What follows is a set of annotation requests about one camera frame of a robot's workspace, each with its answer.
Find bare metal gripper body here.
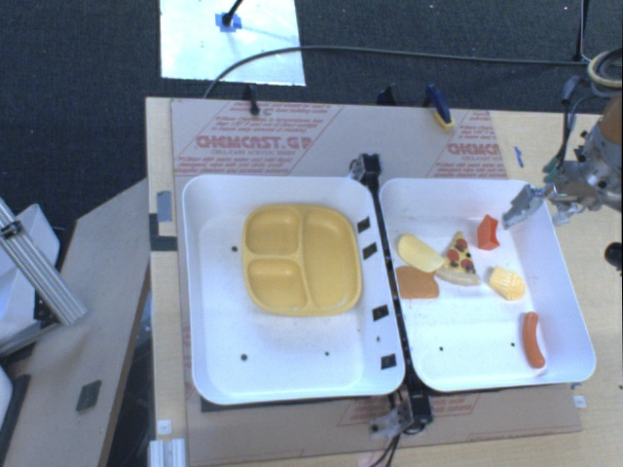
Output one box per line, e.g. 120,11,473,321
545,128,623,212

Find red wedge-shaped toy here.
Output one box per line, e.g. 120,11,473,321
476,213,501,252

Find yellow corn piece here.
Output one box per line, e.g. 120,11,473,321
487,266,528,303

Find pizza slice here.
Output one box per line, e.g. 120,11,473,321
434,231,482,288

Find yellow potato chip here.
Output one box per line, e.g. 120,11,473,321
397,233,446,275

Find orange sausage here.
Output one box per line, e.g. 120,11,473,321
522,310,547,371

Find orange-brown biscuit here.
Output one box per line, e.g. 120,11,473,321
394,265,441,302

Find white plastic tray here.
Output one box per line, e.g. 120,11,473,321
181,173,407,406
379,177,598,394

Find brown cardboard board, red print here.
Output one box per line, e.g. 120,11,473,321
169,97,584,458

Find thin black and white rod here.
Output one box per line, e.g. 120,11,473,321
365,172,421,399

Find yellow divided plate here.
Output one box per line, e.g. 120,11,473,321
240,203,364,318

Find black block with thin wires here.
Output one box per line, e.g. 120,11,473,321
348,152,384,185
402,390,435,433

